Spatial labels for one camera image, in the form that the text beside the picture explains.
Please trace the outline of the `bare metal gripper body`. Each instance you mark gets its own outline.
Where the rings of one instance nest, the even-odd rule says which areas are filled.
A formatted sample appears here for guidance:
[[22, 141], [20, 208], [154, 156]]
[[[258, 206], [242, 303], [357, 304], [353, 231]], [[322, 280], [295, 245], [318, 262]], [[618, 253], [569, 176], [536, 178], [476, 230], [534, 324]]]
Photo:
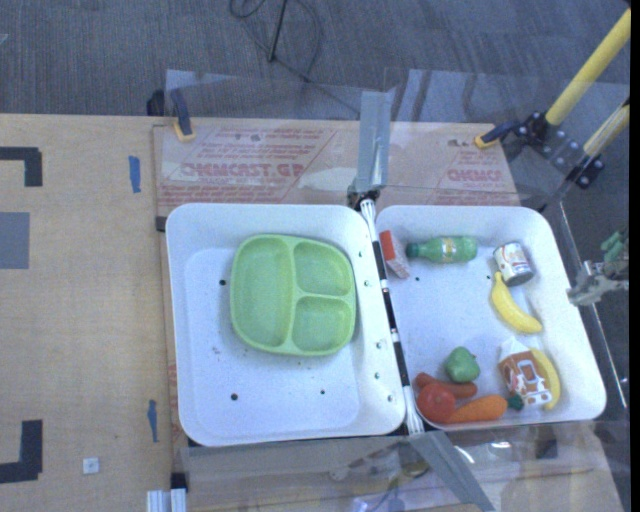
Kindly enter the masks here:
[[627, 291], [629, 289], [629, 261], [627, 259], [602, 262], [600, 273], [603, 277], [603, 289], [606, 292]]

